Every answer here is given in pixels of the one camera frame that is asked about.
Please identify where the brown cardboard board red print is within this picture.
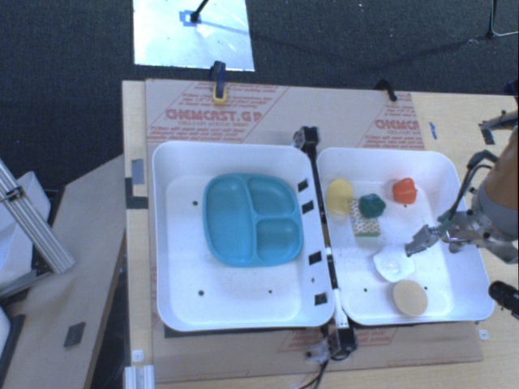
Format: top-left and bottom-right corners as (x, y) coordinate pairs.
(144, 78), (485, 384)

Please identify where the green and white patterned sponge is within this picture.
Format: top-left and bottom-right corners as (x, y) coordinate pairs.
(348, 198), (383, 239)

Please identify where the white plastic tray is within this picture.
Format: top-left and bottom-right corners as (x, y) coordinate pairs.
(315, 147), (496, 327)
(151, 139), (337, 333)

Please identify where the tan round biscuit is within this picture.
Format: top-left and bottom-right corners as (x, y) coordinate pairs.
(391, 279), (429, 317)

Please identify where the green toy bell pepper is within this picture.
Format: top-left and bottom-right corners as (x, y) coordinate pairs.
(358, 193), (387, 220)

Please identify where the thin black and white rod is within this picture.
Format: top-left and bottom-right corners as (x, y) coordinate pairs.
(307, 143), (348, 328)

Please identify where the white toy fried egg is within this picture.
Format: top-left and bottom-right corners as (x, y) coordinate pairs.
(372, 245), (416, 284)

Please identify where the orange toy bell pepper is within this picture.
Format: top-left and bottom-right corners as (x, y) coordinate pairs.
(391, 177), (419, 206)

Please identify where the blue divided plate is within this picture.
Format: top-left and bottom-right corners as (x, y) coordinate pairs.
(202, 173), (303, 268)

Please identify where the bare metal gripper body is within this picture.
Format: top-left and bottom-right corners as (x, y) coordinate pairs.
(438, 210), (519, 264)

